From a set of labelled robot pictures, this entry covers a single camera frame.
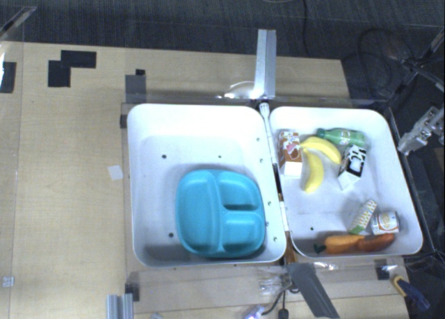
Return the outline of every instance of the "yellow banana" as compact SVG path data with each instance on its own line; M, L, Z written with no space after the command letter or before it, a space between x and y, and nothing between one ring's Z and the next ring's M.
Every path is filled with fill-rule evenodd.
M323 177L325 175L323 169L323 162L321 162L320 157L317 155L311 154L309 151L303 149L305 153L307 163L309 164L309 177L307 178L305 184L305 192L312 193L322 184Z
M300 144L301 147L308 149L317 149L320 152L323 152L329 159L339 165L341 163L341 155L340 151L335 147L331 142L317 138L316 136L311 136L307 138Z

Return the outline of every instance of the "dark floor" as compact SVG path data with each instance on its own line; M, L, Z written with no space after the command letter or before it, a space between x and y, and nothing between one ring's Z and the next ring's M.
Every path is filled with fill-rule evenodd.
M258 28L277 30L280 56L341 59L354 98L392 105L400 133L443 94L417 78L403 103L391 103L406 75L397 58L419 57L444 25L445 0L0 0L0 23L13 6L37 6L26 22L25 40L254 54ZM443 45L438 51L443 56ZM429 66L444 78L443 61ZM409 156L425 215L426 241L407 259L410 279L436 306L413 318L438 318L445 299L445 271L429 253L444 251L444 177L430 144Z

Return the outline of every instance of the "sweet potato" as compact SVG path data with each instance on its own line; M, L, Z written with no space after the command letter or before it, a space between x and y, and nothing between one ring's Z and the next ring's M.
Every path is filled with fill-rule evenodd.
M354 248L363 235L335 235L328 236L325 240L328 254L344 254Z
M364 252L380 251L390 246L394 239L394 234L377 235L371 239L363 238L358 240L357 247L360 251Z

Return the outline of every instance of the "chocolate milk carton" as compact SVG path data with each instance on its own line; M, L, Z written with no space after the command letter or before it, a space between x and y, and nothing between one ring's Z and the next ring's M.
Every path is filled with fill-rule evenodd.
M284 176L301 177L300 137L292 130L278 131L278 163Z
M360 179L365 160L366 150L363 147L351 145L346 148L338 177L342 190Z

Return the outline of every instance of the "wooden table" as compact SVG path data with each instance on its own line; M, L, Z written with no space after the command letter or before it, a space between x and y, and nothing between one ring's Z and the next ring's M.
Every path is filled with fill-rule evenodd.
M48 88L48 61L60 60L62 49L96 51L97 66L72 68L71 88ZM108 173L109 166L122 167L124 76L144 69L149 90L193 92L204 86L220 95L233 83L253 80L255 57L31 43L23 52L23 66L17 68L23 67L22 100L2 97L22 103L15 223L10 224L15 228L10 319L105 318L106 296L123 294L126 281L124 190L122 180ZM348 97L337 60L278 58L277 89ZM406 278L403 261L392 261ZM388 281L369 273L360 279L352 272L341 283L325 279L342 318L408 318L403 298ZM246 300L215 308L204 292L201 297L196 292L203 287L191 289L189 295L198 295L193 305L187 293L178 298L181 293L172 288L163 287L148 304L165 319L242 318L254 304L250 298L258 296L257 287L235 288ZM180 288L187 292L186 284ZM230 290L221 288L221 295ZM271 302L271 297L260 299ZM287 300L292 318L313 318L301 295Z

